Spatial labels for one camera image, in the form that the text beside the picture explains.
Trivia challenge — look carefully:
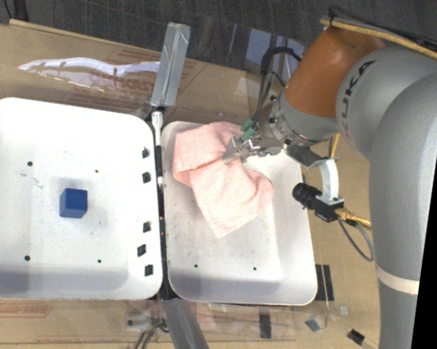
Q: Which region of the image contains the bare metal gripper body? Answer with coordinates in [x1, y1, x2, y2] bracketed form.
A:
[244, 101, 322, 165]

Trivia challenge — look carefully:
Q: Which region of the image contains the white plastic tray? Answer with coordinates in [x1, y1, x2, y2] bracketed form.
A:
[0, 94, 186, 321]
[138, 117, 340, 319]

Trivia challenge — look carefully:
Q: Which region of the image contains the pink towel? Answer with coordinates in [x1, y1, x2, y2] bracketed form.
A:
[161, 114, 284, 247]

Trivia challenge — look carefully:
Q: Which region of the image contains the brown cardboard board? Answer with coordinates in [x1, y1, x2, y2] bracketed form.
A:
[0, 17, 419, 349]

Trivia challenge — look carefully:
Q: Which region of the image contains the blue cube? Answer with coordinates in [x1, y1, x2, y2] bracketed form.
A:
[56, 185, 91, 221]

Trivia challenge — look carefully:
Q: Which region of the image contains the black cylinder on white bracket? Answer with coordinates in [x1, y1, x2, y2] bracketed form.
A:
[276, 142, 353, 226]

